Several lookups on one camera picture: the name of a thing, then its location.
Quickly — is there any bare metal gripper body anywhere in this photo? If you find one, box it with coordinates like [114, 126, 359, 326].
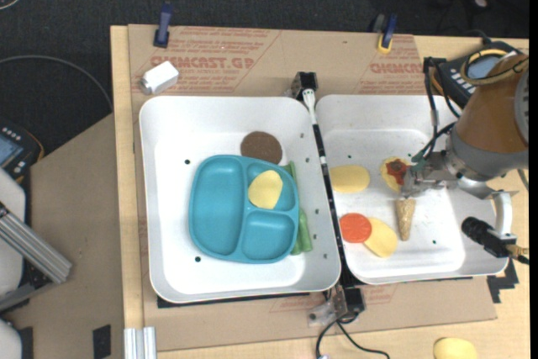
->
[413, 150, 460, 189]

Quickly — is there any pizza slice with red sauce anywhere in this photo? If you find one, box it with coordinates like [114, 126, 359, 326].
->
[380, 156, 412, 194]

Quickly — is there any beige cone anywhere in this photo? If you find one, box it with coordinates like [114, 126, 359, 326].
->
[394, 198, 417, 242]

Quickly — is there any yellow oval crisp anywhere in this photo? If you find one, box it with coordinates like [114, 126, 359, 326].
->
[362, 217, 399, 259]
[433, 337, 478, 359]
[329, 164, 372, 194]
[247, 169, 284, 209]

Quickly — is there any orange round slice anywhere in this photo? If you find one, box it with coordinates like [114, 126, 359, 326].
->
[339, 213, 373, 244]

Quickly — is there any white plastic tray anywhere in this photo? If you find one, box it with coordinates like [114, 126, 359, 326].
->
[138, 95, 342, 304]
[314, 93, 511, 286]

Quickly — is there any thin black and white rod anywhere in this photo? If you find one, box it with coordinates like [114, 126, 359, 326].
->
[301, 87, 348, 288]

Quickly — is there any green pea pod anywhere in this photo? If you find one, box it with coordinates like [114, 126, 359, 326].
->
[282, 161, 314, 256]

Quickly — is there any brown round biscuit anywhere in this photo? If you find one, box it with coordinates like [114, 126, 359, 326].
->
[240, 130, 283, 165]

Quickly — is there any blue divided plate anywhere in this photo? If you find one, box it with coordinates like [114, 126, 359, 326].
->
[188, 154, 300, 265]

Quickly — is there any brown cardboard board red print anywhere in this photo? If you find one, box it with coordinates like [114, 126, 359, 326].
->
[127, 24, 499, 352]

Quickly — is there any white plastic bottle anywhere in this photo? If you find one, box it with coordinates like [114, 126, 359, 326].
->
[139, 60, 181, 96]

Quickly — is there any black cylinder on white bracket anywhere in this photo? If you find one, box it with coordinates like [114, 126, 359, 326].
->
[461, 189, 520, 259]

